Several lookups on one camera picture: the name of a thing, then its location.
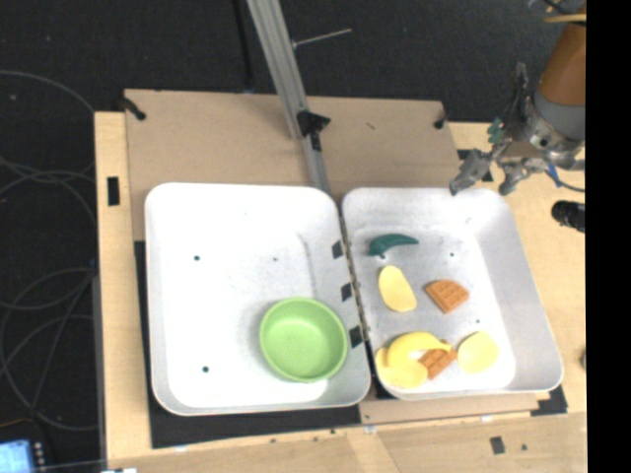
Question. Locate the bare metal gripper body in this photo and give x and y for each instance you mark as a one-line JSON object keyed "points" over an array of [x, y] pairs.
{"points": [[544, 141]]}

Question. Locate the white plastic tray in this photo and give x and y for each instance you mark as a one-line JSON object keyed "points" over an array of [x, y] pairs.
{"points": [[493, 264], [222, 289]]}

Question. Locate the thin black and white rod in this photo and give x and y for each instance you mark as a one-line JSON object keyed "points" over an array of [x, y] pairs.
{"points": [[353, 274]]}

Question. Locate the yellow banana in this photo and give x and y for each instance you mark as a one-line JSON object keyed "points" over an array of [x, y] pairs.
{"points": [[414, 343]]}

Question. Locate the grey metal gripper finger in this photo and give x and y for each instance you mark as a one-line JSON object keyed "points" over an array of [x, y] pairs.
{"points": [[470, 168], [515, 175]]}

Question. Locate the green bowl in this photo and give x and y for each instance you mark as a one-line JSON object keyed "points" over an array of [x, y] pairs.
{"points": [[303, 340]]}

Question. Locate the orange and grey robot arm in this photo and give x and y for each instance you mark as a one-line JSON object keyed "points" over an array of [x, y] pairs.
{"points": [[564, 67]]}

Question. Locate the dark green chili pepper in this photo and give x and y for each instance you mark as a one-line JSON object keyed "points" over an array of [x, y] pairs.
{"points": [[392, 242]]}

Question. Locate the orange biscuit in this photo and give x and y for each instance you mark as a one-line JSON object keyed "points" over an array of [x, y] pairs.
{"points": [[447, 296], [438, 362]]}

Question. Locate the brown cardboard board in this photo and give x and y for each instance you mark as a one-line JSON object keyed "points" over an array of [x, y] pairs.
{"points": [[207, 141]]}

